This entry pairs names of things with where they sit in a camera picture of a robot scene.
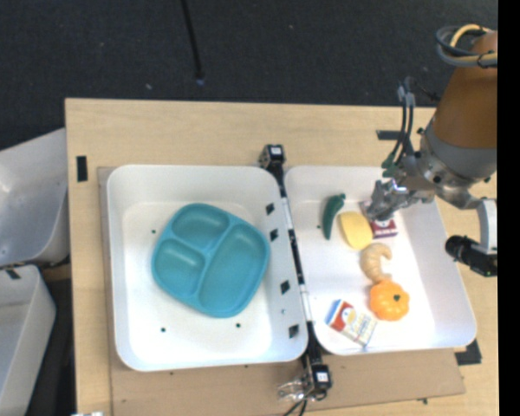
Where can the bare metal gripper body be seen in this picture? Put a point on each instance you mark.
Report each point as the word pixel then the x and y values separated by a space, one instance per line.
pixel 446 186

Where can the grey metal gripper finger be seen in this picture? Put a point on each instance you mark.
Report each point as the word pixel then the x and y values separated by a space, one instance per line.
pixel 379 197
pixel 394 204

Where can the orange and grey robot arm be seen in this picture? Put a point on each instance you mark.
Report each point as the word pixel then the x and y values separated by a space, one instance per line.
pixel 468 102

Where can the red and white small carton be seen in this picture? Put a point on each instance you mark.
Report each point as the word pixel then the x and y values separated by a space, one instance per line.
pixel 385 229

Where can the yellow oval toy food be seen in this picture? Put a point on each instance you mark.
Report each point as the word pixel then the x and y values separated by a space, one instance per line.
pixel 355 231

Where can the green chili pepper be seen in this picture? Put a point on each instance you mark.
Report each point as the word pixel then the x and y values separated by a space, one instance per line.
pixel 330 215

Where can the beige croissant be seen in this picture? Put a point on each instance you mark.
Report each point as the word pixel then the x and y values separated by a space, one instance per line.
pixel 372 264

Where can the white plastic tray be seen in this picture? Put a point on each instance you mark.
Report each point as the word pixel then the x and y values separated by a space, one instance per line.
pixel 147 319
pixel 429 284

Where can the thin black and white rod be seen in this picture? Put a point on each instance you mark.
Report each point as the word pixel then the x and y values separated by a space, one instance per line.
pixel 295 249

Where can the orange pumpkin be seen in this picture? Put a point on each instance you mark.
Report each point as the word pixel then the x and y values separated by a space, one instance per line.
pixel 388 303

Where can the white red and blue carton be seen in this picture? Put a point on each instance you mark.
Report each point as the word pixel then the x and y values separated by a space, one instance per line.
pixel 351 322

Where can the blue divided plate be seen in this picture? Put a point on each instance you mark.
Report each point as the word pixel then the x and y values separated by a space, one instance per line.
pixel 225 271

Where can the black cylinder on white bracket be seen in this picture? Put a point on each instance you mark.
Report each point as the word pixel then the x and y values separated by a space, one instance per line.
pixel 468 251

